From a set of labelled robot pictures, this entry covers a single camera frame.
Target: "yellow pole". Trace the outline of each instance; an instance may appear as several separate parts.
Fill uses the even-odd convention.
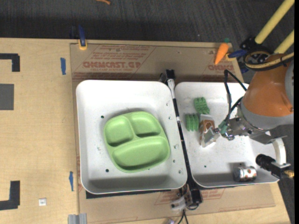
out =
[[[256,36],[255,42],[257,44],[262,44],[263,41],[267,38],[270,32],[276,27],[280,22],[286,12],[293,6],[295,0],[284,0],[277,11],[273,14],[270,20],[266,23],[260,33]]]
[[[290,46],[294,44],[295,39],[295,30],[293,30],[286,38],[285,40],[275,49],[274,53],[280,53],[283,54],[286,52],[286,50],[289,49]]]

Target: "wooden board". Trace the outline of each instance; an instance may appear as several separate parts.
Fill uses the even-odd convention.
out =
[[[0,111],[0,200],[9,198],[10,181],[21,182],[18,209],[0,211],[0,223],[67,223],[79,213],[70,44],[75,40],[0,39],[1,53],[18,53],[21,71],[0,60],[0,83],[14,84],[14,110]],[[118,44],[118,41],[90,41]],[[155,45],[158,42],[128,42]],[[171,42],[194,46],[196,42]],[[62,75],[60,58],[66,59]],[[73,172],[74,191],[69,174]],[[189,223],[288,223],[277,184],[275,207],[190,216]],[[47,198],[46,206],[38,199]],[[162,223],[166,219],[137,223]]]

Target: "carrot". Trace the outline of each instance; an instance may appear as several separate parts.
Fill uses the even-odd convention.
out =
[[[220,45],[218,49],[216,59],[215,59],[215,65],[217,65],[219,61],[221,61],[221,59],[225,56],[225,54],[227,54],[227,52],[228,52],[228,44],[224,42]]]

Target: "green plate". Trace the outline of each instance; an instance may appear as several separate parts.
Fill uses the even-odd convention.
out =
[[[110,119],[104,126],[105,145],[123,172],[152,168],[168,159],[170,147],[159,121],[148,112],[132,112]]]

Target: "small metal can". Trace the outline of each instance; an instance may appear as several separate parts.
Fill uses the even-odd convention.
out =
[[[233,177],[236,182],[252,182],[256,179],[256,169],[253,166],[236,167],[233,170]]]

